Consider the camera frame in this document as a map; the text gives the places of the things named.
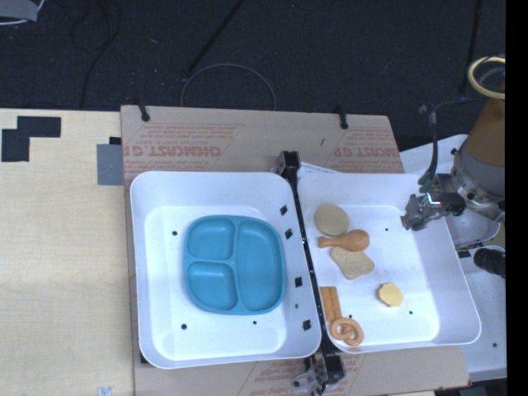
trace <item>light wood surface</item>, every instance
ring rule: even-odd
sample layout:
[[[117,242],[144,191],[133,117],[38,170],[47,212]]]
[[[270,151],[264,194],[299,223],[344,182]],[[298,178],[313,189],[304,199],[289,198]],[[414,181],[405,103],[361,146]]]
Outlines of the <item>light wood surface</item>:
[[[61,116],[62,134],[0,163],[0,394],[132,395],[124,188],[97,185],[120,114],[0,110],[0,128],[17,115]]]

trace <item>black fabric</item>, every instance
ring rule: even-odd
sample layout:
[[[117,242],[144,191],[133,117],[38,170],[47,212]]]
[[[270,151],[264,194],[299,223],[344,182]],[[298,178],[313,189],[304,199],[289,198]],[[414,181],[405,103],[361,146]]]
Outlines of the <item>black fabric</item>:
[[[506,0],[477,6],[478,0],[48,0],[37,22],[0,26],[0,107],[118,111],[141,101],[331,113],[340,106],[388,116],[404,150],[431,142],[420,105],[463,97],[470,54],[505,54]],[[186,72],[190,66],[195,77]],[[489,84],[497,85],[498,76]],[[475,96],[471,88],[469,94]],[[444,106],[438,138],[468,134],[482,107]]]

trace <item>white tray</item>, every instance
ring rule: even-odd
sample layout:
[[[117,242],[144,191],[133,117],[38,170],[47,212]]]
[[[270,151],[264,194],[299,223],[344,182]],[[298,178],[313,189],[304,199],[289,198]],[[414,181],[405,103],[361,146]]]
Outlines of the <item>white tray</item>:
[[[299,198],[319,286],[336,286],[342,314],[362,327],[364,341],[344,352],[365,353],[412,347],[474,342],[480,320],[469,292],[445,219],[431,221],[418,232],[400,220],[409,196],[417,193],[417,175],[310,173],[299,180]],[[330,247],[319,248],[322,234],[314,213],[322,204],[341,206],[349,229],[370,235],[365,253],[375,269],[348,280],[330,258]],[[392,281],[404,295],[402,305],[388,307],[377,297],[380,285]]]
[[[317,351],[321,328],[286,180],[267,172],[146,172],[134,179],[130,198],[139,345],[150,364],[171,369],[301,358]],[[183,243],[191,223],[206,215],[249,216],[276,229],[286,266],[285,297],[277,308],[226,315],[192,303],[183,275]]]

